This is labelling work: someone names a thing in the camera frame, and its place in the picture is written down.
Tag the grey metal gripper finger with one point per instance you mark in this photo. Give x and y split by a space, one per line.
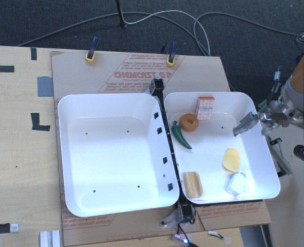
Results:
266 131
246 124

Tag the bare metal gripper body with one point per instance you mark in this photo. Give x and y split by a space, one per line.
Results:
283 117

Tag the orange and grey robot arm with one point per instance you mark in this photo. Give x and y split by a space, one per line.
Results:
297 78

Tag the yellow potato crisp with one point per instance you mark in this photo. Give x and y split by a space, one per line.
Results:
231 160

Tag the orange and white carton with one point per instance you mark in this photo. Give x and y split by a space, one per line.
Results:
205 109

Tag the white plastic tray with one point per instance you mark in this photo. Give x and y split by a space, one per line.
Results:
110 158
213 163

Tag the clear plastic packet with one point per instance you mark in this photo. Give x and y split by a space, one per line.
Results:
237 184

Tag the orange doughnut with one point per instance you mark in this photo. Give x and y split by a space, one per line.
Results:
183 126

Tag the green chili pepper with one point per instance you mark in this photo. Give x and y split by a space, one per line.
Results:
179 136

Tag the thin black and white rod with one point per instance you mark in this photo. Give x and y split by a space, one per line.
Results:
170 143

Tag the brown cardboard board red print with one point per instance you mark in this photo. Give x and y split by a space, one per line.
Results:
139 71

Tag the black cylinder on white bracket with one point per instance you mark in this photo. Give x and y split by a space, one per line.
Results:
299 152

